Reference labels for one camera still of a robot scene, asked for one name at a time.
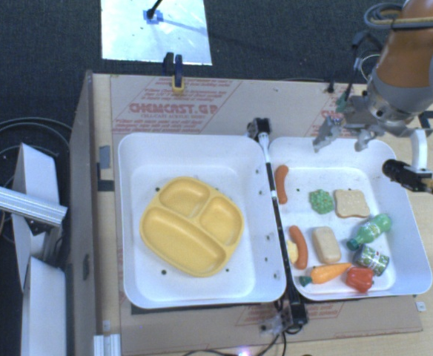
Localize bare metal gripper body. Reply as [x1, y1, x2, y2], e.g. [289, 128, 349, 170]
[341, 95, 417, 137]

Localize brown cardboard board red print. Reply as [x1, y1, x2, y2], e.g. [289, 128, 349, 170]
[70, 69, 424, 356]

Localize orange sausage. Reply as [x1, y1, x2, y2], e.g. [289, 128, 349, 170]
[274, 164, 290, 205]
[288, 225, 309, 271]

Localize brown bread slice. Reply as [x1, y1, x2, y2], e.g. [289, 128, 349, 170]
[334, 188, 371, 220]

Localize green peas cluster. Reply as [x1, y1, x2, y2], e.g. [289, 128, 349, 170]
[308, 188, 334, 215]

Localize thin black and white rod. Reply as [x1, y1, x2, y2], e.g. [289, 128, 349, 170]
[260, 133, 302, 311]

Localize green plastic bottle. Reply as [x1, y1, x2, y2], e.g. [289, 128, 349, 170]
[346, 213, 392, 251]

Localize beige biscuit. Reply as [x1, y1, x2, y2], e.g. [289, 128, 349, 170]
[311, 225, 343, 265]

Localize green labelled can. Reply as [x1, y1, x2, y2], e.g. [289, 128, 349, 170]
[354, 244, 391, 277]

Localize pale yellow toy food piece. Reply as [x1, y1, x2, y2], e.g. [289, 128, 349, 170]
[286, 240, 299, 265]

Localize orange carrot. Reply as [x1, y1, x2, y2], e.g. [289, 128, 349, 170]
[299, 262, 352, 288]

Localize red bell pepper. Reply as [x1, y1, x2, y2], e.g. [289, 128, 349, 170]
[346, 266, 374, 294]

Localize white plastic tray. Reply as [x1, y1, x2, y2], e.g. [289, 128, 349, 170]
[117, 132, 288, 310]
[268, 136, 433, 303]

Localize yellow divided plate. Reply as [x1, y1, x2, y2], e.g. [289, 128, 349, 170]
[139, 176, 245, 278]

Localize black cylinder on white bracket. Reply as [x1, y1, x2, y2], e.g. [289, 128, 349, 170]
[382, 128, 433, 193]

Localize black block with thin wires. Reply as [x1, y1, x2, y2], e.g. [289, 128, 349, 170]
[246, 117, 272, 139]
[260, 300, 309, 335]

